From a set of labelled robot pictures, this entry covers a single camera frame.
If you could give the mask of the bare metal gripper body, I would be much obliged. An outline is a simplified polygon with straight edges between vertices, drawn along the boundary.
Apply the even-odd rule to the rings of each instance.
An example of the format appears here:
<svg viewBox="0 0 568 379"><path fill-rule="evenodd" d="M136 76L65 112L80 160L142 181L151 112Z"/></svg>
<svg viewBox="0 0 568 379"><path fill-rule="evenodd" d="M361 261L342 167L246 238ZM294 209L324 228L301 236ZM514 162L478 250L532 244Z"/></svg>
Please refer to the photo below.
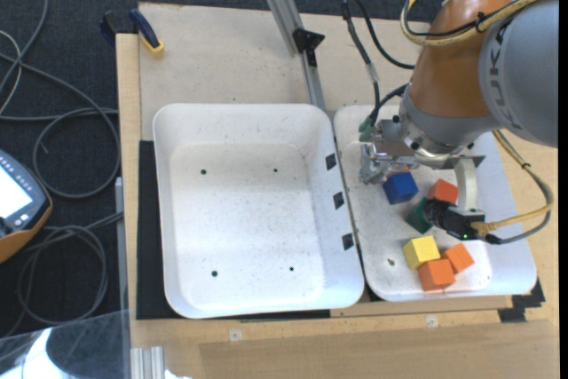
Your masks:
<svg viewBox="0 0 568 379"><path fill-rule="evenodd" d="M484 117L394 116L379 122L371 156L391 166L450 170L484 132Z"/></svg>

